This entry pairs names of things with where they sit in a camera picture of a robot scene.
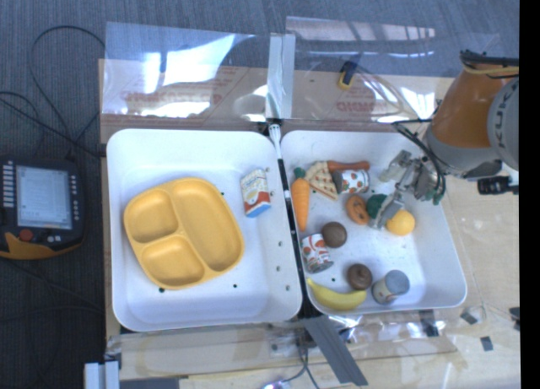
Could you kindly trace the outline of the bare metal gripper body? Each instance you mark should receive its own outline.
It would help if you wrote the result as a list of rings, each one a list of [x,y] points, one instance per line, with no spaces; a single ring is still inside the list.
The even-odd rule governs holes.
[[[442,199],[442,177],[431,161],[412,159],[406,164],[396,191],[409,193],[419,201],[439,203]]]

